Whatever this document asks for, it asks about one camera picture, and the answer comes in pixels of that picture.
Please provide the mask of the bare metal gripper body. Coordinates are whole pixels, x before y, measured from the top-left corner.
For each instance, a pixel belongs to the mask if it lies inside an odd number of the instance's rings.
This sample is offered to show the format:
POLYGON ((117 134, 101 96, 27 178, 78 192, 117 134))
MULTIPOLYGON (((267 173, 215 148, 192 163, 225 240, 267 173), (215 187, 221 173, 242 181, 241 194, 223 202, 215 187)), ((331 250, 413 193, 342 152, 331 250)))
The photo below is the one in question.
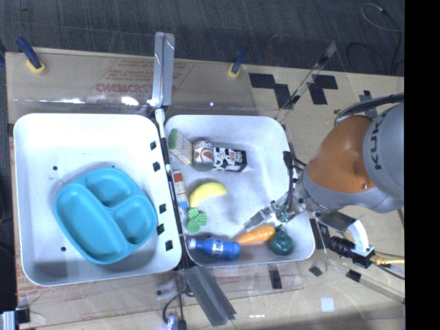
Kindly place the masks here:
POLYGON ((292 220, 307 210, 309 195, 303 188, 292 188, 281 198, 270 203, 272 213, 278 220, 292 220))

